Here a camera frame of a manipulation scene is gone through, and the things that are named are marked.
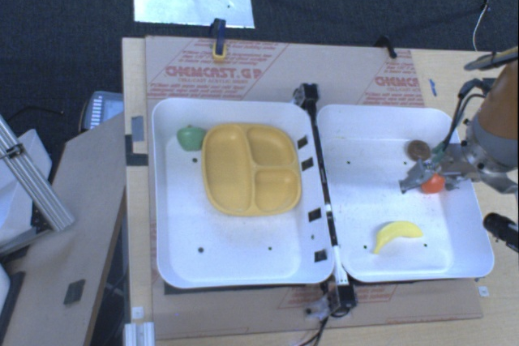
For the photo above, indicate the yellow banana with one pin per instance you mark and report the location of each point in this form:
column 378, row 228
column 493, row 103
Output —
column 395, row 233

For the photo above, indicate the orange round fruit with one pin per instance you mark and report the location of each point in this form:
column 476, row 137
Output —
column 433, row 184

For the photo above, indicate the thin black and white rod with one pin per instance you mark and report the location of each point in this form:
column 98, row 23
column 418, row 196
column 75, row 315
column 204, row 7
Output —
column 324, row 182

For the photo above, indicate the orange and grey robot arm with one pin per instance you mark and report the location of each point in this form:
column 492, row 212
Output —
column 500, row 109

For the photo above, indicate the brown round biscuit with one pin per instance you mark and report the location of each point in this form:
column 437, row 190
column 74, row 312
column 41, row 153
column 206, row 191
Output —
column 418, row 150

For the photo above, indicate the yellow divided plate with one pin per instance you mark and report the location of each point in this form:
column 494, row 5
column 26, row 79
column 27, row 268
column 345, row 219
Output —
column 239, row 170

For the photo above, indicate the white plastic tray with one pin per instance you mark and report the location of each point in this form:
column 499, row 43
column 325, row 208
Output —
column 377, row 190
column 243, row 247

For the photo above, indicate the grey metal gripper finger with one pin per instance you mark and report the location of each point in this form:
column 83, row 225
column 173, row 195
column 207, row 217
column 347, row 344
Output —
column 452, row 184
column 417, row 175

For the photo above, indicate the black cylinder on white bracket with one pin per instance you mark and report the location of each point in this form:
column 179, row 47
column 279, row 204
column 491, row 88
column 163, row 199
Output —
column 502, row 229

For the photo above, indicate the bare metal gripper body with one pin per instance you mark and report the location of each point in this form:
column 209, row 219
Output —
column 458, row 162

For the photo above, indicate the brown cardboard board, red print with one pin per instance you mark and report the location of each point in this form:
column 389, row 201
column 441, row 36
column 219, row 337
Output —
column 344, row 69

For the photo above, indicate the green apple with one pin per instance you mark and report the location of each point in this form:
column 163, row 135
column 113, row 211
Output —
column 188, row 138

